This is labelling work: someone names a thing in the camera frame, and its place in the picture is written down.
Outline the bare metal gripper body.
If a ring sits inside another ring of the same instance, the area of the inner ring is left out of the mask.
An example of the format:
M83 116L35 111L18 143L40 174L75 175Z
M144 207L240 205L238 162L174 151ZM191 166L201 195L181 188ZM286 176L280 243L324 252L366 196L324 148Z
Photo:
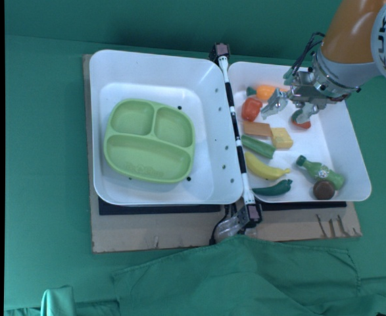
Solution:
M329 90L329 80L327 85L321 84L316 79L312 67L301 70L297 66L292 66L286 72L286 85L289 87L287 96L298 110L323 110L329 104L338 103L350 97L350 93L343 93L339 90Z

